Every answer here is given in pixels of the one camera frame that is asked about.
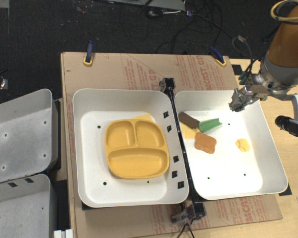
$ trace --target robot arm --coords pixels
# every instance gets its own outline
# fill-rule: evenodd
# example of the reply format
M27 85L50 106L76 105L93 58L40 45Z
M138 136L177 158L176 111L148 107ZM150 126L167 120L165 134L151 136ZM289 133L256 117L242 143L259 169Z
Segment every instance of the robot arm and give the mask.
M289 2L297 5L288 16L276 16L275 11L278 12ZM259 73L252 74L251 70L244 72L240 77L243 87L235 89L229 106L231 110L239 112L258 100L265 101L268 96L291 101L294 118L279 116L275 123L279 128L298 136L298 94L287 94L298 85L298 1L277 3L271 10L271 16L282 23L261 61Z

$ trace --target yellow plate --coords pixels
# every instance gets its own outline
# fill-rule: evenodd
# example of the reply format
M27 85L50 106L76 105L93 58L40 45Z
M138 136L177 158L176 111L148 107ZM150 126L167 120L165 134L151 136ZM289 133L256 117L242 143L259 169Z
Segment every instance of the yellow plate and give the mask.
M124 179L157 177L170 164L161 128L147 119L125 119L109 124L105 150L109 170Z

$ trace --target yellow cable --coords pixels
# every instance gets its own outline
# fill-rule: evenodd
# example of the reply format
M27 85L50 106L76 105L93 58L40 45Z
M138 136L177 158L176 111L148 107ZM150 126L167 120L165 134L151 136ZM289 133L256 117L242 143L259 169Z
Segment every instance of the yellow cable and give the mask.
M284 22L294 22L294 21L298 21L298 17L278 17L276 16L276 14L274 13L275 9L283 2L286 2L286 1L294 1L296 3L298 3L297 0L284 0L284 1L281 1L281 2L278 2L277 4L275 4L272 9L270 10L270 15L271 17L274 19L274 20L277 20L277 21L284 21Z

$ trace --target cardboard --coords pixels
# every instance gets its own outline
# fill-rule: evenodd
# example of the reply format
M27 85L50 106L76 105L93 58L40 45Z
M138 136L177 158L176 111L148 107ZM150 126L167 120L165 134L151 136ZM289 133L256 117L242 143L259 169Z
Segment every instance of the cardboard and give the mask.
M217 65L211 56L94 54L93 65L83 65L84 53L61 54L65 103L71 228L77 238L131 238L181 230L171 223L178 205L113 207L83 210L77 190L72 97L82 88L156 90L164 77L175 80L175 91L232 90L236 78L228 57ZM281 219L276 197L256 196L204 203L206 217L192 229L207 229Z

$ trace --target white tray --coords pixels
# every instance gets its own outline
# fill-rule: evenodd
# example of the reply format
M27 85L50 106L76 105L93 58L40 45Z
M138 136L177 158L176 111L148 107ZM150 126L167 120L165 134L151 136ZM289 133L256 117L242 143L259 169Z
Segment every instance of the white tray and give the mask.
M48 89L0 104L0 183L40 173L55 164L57 117Z
M259 102L233 112L233 91L183 91L175 96L178 114L186 112L199 121L219 118L222 125L206 132L217 140L215 153L185 148L196 192L204 199L255 196L283 192L288 181ZM245 138L251 145L242 152L235 142Z
M82 89L73 97L78 192L90 207L183 202L189 193L170 99L158 91ZM121 179L109 171L104 137L113 121L150 113L164 132L170 167L149 179Z
M56 195L46 175L0 184L0 238L52 238Z

